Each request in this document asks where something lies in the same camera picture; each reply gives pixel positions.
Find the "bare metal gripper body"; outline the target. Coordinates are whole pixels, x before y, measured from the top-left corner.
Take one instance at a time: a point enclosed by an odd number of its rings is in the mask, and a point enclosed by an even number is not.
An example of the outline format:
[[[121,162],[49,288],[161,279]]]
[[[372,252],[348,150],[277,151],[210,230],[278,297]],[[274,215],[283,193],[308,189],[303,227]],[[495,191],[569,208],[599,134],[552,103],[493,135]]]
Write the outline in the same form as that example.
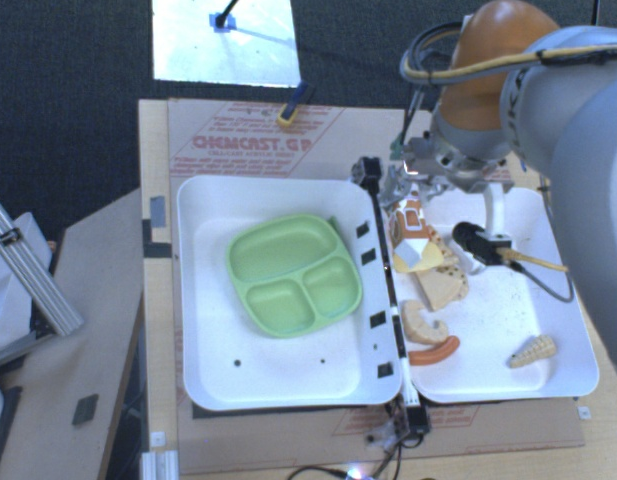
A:
[[[412,137],[402,147],[401,159],[403,170],[415,183],[427,176],[443,176],[449,182],[448,190],[466,194],[481,194],[494,186],[507,193],[514,186],[505,159],[474,159],[433,135]]]

